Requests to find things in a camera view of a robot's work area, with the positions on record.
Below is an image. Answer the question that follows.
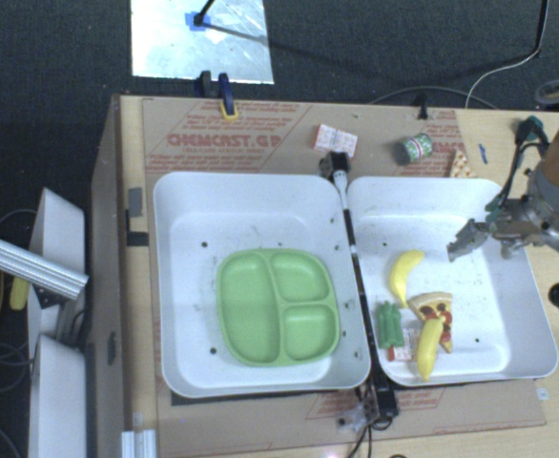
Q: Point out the black block with thin wires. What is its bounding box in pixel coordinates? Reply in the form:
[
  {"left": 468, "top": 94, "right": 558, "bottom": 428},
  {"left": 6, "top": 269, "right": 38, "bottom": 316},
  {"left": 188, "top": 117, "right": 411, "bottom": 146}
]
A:
[
  {"left": 319, "top": 151, "right": 353, "bottom": 178},
  {"left": 355, "top": 383, "right": 400, "bottom": 425}
]

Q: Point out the green and white can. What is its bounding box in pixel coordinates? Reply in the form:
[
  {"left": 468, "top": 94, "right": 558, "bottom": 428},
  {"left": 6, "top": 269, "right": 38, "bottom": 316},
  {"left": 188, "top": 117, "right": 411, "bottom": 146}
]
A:
[{"left": 399, "top": 132, "right": 435, "bottom": 166}]

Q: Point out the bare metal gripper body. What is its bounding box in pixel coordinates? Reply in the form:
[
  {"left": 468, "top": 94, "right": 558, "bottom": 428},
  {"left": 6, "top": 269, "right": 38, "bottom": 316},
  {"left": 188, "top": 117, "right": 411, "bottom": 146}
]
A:
[{"left": 486, "top": 196, "right": 559, "bottom": 259}]

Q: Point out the orange triangular toy slice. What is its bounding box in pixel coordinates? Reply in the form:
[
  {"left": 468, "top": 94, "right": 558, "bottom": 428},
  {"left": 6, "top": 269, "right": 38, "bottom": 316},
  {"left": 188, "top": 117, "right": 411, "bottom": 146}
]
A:
[{"left": 447, "top": 148, "right": 478, "bottom": 179}]

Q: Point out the toy pizza slice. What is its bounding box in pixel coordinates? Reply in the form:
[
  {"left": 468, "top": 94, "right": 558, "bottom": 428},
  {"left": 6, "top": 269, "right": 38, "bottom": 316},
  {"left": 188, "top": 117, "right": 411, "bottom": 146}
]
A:
[{"left": 406, "top": 291, "right": 455, "bottom": 354}]

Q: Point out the yellow banana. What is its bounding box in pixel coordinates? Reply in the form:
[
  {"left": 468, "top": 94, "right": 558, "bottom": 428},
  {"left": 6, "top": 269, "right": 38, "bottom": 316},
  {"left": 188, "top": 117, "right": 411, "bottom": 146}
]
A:
[
  {"left": 416, "top": 316, "right": 445, "bottom": 383},
  {"left": 387, "top": 249, "right": 426, "bottom": 310}
]

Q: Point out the brown cardboard board red print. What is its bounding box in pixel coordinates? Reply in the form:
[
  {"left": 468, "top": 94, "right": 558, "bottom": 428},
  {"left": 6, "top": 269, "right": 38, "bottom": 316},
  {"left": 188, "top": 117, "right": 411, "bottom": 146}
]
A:
[{"left": 141, "top": 97, "right": 548, "bottom": 441}]

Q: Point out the green divided plate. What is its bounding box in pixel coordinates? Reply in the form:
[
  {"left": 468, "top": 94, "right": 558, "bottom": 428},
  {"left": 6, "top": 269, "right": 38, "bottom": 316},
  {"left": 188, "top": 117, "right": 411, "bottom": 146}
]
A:
[{"left": 216, "top": 248, "right": 342, "bottom": 367}]

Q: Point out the white and red packet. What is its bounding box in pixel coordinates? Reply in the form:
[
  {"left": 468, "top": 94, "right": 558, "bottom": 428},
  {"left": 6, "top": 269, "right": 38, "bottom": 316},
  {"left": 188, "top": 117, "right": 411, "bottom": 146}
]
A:
[{"left": 387, "top": 327, "right": 422, "bottom": 364}]

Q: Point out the thin black and white rod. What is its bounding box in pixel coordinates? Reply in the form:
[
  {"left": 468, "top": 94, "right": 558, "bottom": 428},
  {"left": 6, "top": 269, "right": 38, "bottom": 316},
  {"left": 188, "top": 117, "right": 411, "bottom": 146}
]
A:
[{"left": 333, "top": 169, "right": 391, "bottom": 396}]

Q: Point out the green toy bean bundle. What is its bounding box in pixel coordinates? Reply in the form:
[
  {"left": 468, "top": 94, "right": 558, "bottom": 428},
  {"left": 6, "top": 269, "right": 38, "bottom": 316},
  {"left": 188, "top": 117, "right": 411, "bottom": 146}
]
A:
[{"left": 376, "top": 301, "right": 405, "bottom": 351}]

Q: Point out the white plastic tray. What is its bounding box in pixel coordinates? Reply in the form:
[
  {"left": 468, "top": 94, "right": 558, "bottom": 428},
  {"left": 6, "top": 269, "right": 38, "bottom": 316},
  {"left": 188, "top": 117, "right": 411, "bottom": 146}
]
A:
[
  {"left": 345, "top": 176, "right": 559, "bottom": 387},
  {"left": 153, "top": 171, "right": 373, "bottom": 399}
]

